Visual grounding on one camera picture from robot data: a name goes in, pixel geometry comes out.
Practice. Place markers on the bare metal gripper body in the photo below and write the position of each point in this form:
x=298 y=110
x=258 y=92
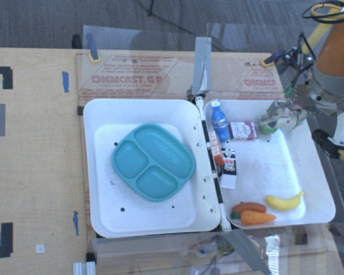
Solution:
x=303 y=97

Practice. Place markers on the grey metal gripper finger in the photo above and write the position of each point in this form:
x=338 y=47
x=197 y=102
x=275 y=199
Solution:
x=274 y=109
x=302 y=117

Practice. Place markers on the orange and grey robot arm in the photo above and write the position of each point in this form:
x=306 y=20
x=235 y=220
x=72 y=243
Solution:
x=332 y=56

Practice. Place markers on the pink and white carton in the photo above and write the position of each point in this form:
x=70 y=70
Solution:
x=242 y=130

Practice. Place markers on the white plastic tray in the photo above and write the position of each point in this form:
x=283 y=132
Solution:
x=148 y=219
x=269 y=165

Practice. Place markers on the blue bottle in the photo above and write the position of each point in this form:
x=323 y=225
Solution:
x=219 y=123

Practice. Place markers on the orange and white packet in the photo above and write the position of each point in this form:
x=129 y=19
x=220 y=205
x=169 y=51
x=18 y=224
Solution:
x=215 y=147

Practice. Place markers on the white carton, black red print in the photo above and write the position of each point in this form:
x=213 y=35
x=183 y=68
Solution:
x=229 y=168

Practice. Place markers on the thin black and white rod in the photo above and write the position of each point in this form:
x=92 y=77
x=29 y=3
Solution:
x=210 y=150

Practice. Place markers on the yellow banana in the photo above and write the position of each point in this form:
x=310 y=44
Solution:
x=283 y=202

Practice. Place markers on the brown sausage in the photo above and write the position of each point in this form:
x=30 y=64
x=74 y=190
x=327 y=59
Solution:
x=250 y=206

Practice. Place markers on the orange carrot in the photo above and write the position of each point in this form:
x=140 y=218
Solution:
x=256 y=217

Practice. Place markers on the brown cardboard board, red print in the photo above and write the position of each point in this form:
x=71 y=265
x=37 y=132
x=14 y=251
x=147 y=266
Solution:
x=160 y=76

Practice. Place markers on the teal divided plate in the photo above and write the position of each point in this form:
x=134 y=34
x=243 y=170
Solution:
x=154 y=162

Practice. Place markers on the black cylinder on white bracket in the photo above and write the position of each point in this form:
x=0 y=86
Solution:
x=329 y=145

